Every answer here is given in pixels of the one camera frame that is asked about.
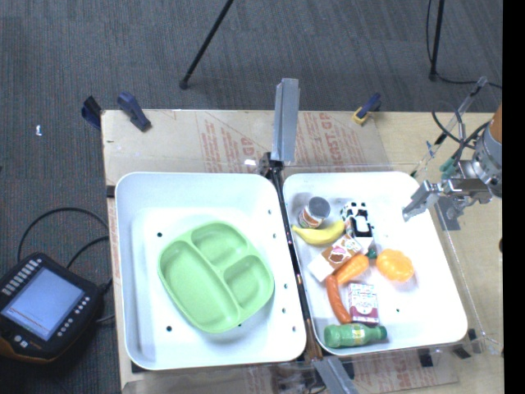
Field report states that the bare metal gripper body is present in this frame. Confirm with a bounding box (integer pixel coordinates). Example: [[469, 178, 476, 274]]
[[440, 159, 504, 205]]

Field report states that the black and white cow carton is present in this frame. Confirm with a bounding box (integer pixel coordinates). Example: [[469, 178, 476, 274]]
[[340, 200, 377, 240]]

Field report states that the orange carrot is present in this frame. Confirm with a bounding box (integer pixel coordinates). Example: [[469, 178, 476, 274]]
[[333, 248, 378, 286]]

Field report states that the white carton with food print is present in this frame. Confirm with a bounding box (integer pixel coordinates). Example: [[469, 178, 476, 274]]
[[307, 233, 364, 283]]

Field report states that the white plastic tray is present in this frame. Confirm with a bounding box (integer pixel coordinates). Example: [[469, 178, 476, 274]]
[[114, 171, 308, 371], [281, 171, 469, 357]]

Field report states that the yellow banana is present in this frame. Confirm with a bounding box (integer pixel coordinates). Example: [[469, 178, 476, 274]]
[[291, 218, 347, 246]]

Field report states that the small orange and white can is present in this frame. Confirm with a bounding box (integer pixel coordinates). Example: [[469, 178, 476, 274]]
[[297, 196, 332, 230]]

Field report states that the red and white carton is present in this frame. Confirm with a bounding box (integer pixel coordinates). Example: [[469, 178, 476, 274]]
[[347, 282, 381, 328]]

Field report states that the orange sausage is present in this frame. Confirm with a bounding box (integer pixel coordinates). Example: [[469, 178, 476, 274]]
[[325, 274, 354, 325]]

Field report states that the thin black rod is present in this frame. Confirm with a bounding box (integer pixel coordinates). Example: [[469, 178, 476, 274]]
[[269, 165, 324, 361]]

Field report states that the green bottle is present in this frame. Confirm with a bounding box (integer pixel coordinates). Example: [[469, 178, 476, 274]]
[[323, 322, 389, 350]]

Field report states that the black tripod leg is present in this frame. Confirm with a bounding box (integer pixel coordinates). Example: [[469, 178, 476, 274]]
[[427, 0, 450, 83], [178, 0, 244, 90]]

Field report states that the brown cardboard board red print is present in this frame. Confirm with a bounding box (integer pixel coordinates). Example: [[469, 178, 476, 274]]
[[100, 108, 461, 394]]

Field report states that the green divided plate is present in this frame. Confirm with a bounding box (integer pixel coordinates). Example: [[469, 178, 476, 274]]
[[157, 221, 276, 335]]

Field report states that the black block with thin wires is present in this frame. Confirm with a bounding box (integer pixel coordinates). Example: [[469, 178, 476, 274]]
[[257, 151, 285, 176]]

